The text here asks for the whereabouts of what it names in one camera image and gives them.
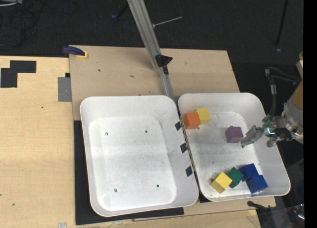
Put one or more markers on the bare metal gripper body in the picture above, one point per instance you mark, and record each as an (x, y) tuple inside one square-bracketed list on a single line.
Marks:
[(281, 133)]

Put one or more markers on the yellow cube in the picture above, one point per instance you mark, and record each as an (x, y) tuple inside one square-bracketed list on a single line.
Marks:
[(221, 182), (204, 115)]

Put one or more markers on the green cube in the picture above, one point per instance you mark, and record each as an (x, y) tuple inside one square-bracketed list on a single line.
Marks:
[(236, 176)]

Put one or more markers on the pale wood board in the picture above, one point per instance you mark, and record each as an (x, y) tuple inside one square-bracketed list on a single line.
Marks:
[(119, 76)]

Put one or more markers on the purple cube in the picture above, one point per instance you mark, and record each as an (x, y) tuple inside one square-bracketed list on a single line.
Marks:
[(233, 134)]

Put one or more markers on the blue cube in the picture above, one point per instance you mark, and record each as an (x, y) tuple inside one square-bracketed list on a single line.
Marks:
[(248, 170), (257, 184)]

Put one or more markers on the white plastic tray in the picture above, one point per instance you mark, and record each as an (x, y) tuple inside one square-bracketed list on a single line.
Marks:
[(131, 157), (218, 155)]

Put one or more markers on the orange cube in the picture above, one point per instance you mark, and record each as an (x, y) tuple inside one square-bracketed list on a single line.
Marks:
[(191, 121)]

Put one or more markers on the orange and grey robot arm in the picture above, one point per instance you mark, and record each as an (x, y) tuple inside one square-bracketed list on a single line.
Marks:
[(296, 98)]

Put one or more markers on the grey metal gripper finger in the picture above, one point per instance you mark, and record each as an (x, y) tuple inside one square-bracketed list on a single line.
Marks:
[(271, 143), (251, 136)]

